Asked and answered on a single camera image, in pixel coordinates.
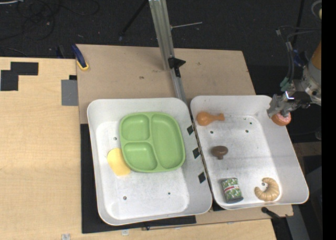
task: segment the table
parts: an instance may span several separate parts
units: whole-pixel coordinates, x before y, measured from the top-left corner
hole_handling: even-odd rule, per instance
[[[19,76],[17,91],[0,91],[3,239],[61,239],[67,233],[71,239],[125,237],[120,231],[81,233],[80,123],[86,123],[92,99],[171,97],[174,90],[158,48],[78,47],[88,71],[74,59],[0,58],[0,70],[10,70],[11,62],[39,65],[38,76]],[[181,75],[188,101],[196,95],[255,94],[240,51],[175,49],[175,54],[187,61]],[[61,103],[61,81],[69,75],[78,77],[79,106]],[[268,208],[279,216],[293,214],[291,205]],[[179,228],[131,229],[128,237],[276,239],[270,217],[257,207],[209,211],[196,220]]]

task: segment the black clamp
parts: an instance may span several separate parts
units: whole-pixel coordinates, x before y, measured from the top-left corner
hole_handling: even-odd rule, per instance
[[[174,68],[175,75],[180,78],[181,77],[180,66],[184,65],[186,61],[177,59],[175,57],[170,57],[168,59],[168,63],[169,63],[169,68],[170,69]]]

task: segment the black mat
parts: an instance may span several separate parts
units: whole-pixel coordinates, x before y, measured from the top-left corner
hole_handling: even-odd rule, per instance
[[[133,223],[122,226],[111,226],[99,216],[96,198],[95,174],[93,171],[92,150],[89,126],[81,124],[81,197],[82,197],[82,233],[97,233],[130,228],[146,228],[155,226],[195,224],[195,216],[165,218],[162,220]]]

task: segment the orange object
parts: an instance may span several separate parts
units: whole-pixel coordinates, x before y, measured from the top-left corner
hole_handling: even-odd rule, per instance
[[[290,123],[290,121],[292,120],[292,117],[291,117],[290,113],[288,113],[287,117],[284,117],[279,112],[279,113],[274,114],[271,119],[275,124],[277,124],[279,126],[286,126],[287,124]]]
[[[219,115],[211,115],[210,113],[208,112],[200,112],[198,115],[197,115],[197,122],[199,125],[201,126],[206,126],[208,124],[210,124],[211,122],[215,121],[215,120],[225,120],[224,118],[224,114],[219,114]]]

